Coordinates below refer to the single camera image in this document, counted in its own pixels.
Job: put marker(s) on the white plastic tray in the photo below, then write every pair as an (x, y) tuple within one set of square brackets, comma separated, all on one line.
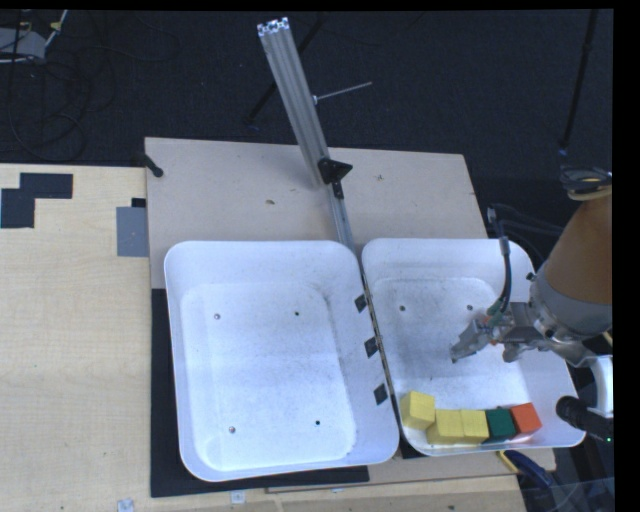
[(435, 330), (270, 360)]

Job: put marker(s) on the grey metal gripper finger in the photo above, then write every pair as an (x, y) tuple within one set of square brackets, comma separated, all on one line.
[(515, 351), (470, 342)]

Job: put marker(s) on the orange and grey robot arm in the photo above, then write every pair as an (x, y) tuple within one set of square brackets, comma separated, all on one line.
[(580, 260)]

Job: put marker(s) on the black cylinder on white bracket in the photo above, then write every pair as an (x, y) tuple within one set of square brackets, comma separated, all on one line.
[(580, 415)]

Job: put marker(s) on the orange cube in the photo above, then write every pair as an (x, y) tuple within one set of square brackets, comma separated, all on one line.
[(526, 418)]

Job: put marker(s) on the yellow cube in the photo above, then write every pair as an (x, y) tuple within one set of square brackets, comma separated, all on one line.
[(417, 410), (447, 427), (475, 425)]

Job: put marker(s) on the green cube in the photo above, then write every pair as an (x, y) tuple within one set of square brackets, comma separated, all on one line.
[(500, 424)]

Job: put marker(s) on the pale wood board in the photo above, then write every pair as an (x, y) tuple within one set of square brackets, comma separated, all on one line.
[(225, 200)]

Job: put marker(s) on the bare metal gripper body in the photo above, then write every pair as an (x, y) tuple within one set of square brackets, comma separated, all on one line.
[(560, 345)]

